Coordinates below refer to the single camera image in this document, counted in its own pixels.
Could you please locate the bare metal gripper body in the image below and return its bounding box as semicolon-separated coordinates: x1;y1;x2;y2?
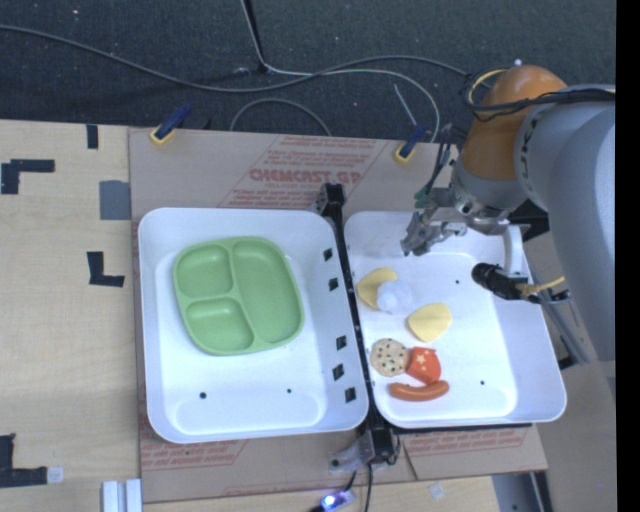
423;188;510;236

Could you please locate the orange toy pizza slice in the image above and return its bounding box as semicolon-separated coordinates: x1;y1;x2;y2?
404;345;443;386

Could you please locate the white crumpled lump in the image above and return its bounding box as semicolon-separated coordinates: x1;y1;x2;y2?
375;279;415;316

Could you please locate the thin black rod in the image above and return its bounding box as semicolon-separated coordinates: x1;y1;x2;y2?
330;202;385;441

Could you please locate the black cylinder on white bracket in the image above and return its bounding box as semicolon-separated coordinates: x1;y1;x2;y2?
471;223;532;302

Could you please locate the brown cardboard board, red print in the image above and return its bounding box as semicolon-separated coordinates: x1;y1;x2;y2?
127;127;550;504

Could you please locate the white plastic tray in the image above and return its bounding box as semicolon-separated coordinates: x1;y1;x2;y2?
343;209;568;430
137;206;370;445

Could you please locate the tan chocolate chip biscuit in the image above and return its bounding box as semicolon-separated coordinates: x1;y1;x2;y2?
369;337;410;379

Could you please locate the yellow toy cheese slice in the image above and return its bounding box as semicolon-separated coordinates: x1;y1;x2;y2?
355;266;399;311
405;302;454;344

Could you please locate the orange toy sausage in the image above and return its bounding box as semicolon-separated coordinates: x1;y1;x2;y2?
388;379;451;403

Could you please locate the green divided plate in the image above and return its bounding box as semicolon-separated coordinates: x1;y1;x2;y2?
172;236;306;357

